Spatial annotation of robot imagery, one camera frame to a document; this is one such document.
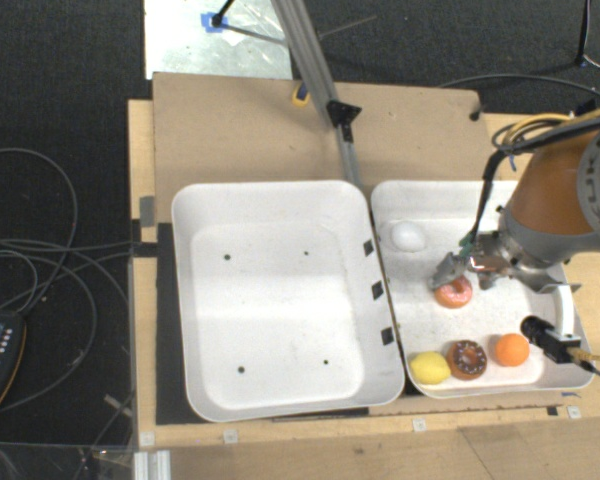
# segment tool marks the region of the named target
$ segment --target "white egg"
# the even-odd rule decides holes
[[[427,237],[417,224],[402,221],[391,228],[391,243],[399,251],[420,252],[427,247]]]

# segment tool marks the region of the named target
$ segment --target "toy donut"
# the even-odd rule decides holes
[[[474,380],[487,369],[487,354],[475,341],[456,341],[447,352],[451,375],[461,380]]]
[[[457,309],[471,300],[473,289],[471,288],[471,281],[464,276],[460,276],[449,284],[443,284],[433,294],[441,306]]]

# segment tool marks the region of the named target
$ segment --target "black carpet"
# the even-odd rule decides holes
[[[319,32],[377,16],[324,38],[337,80],[433,86],[518,72],[600,90],[600,70],[573,65],[584,0],[306,2]],[[143,0],[0,0],[0,148],[30,148],[66,170],[80,203],[76,246],[130,239],[126,102],[150,97],[143,41]],[[600,0],[593,0],[587,53],[600,62]],[[567,111],[589,98],[537,82],[471,87],[480,88],[490,112]],[[39,160],[0,155],[0,237],[61,244],[70,228],[62,178]],[[80,264],[69,258],[68,265]],[[126,261],[106,267],[124,287]],[[41,267],[43,277],[50,271]],[[126,305],[101,273],[90,268],[80,275],[98,307],[94,347],[57,389],[0,413],[0,441],[90,444],[115,412],[103,397],[129,394]],[[0,301],[26,289],[27,276],[17,260],[0,260]],[[75,281],[53,286],[29,317],[26,354],[6,406],[71,368],[84,351],[91,318]],[[101,443],[124,442],[128,429],[129,420],[120,417]]]

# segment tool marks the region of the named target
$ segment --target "wooden table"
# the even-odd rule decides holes
[[[250,92],[254,87],[255,94]],[[170,218],[170,194],[180,185],[255,175],[340,177],[335,143],[316,143],[324,154],[316,170],[316,152],[305,136],[325,141],[328,132],[310,107],[299,113],[287,105],[292,90],[288,81],[157,75],[154,101],[129,102],[131,209],[143,242],[156,241],[155,223]],[[490,134],[520,118],[483,114],[475,123],[461,118],[478,104],[468,91],[356,84],[338,84],[338,90],[344,101],[365,109],[354,124],[354,134],[366,193],[382,179],[478,179],[490,151]],[[224,99],[236,114],[205,118],[218,108],[214,98]],[[246,124],[236,118],[241,105],[249,107]],[[365,113],[369,117],[363,120]],[[205,128],[210,120],[213,126]],[[256,133],[262,123],[268,123],[266,133]],[[188,130],[186,149],[195,152],[196,172],[204,171],[206,178],[182,171],[183,177],[174,180],[180,160],[170,158],[182,154],[177,155],[177,148],[166,153],[165,149],[172,148],[171,137],[182,141]],[[282,140],[271,136],[272,130],[279,130],[278,137],[286,142],[282,146],[276,142],[279,151],[263,159],[267,141]],[[249,170],[243,165],[248,162],[244,151],[232,146],[254,133],[260,139],[260,165]],[[205,143],[209,134],[215,138]],[[229,140],[224,149],[214,149],[219,138]],[[449,148],[462,150],[459,160]],[[226,156],[218,158],[219,151]],[[269,169],[280,157],[291,167],[280,169],[278,162],[273,171]],[[231,169],[231,162],[241,162],[234,164],[240,169]],[[165,165],[169,176],[164,175]],[[216,167],[205,171],[208,165]],[[299,171],[289,175],[289,169]],[[503,165],[499,176],[515,179],[516,174]],[[193,473],[199,475],[196,478],[578,478],[593,470],[592,477],[600,477],[599,378],[568,396],[536,392],[451,401],[412,397],[362,418],[156,425],[157,261],[134,258],[132,266],[138,441],[141,449],[172,450],[173,478],[193,478]],[[600,255],[574,258],[567,275],[584,285],[575,294],[576,304],[592,349],[600,354]],[[547,407],[556,414],[549,415]],[[570,411],[575,413],[570,407],[582,417],[571,417]],[[422,419],[426,432],[415,432],[414,420]],[[237,431],[237,445],[224,444],[225,431]]]

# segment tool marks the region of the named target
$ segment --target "blue tape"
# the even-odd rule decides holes
[[[229,25],[229,20],[226,16],[223,16],[222,23],[220,24],[220,26],[214,27],[211,23],[211,20],[215,15],[215,12],[205,12],[200,15],[200,21],[202,22],[202,26],[204,27],[205,31],[209,32],[210,34],[219,34],[222,32],[223,27]]]

